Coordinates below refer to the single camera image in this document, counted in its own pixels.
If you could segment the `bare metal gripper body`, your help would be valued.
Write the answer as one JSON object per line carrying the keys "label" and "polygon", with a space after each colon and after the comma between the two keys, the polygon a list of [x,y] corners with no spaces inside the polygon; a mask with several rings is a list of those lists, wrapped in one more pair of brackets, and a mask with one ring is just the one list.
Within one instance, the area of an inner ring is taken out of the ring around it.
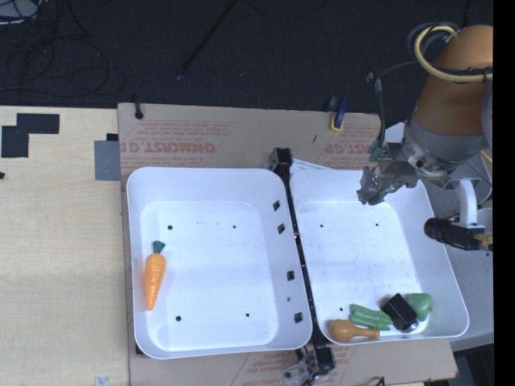
{"label": "bare metal gripper body", "polygon": [[444,187],[457,164],[430,153],[417,142],[387,142],[377,164],[377,185],[382,190],[415,187],[424,180]]}

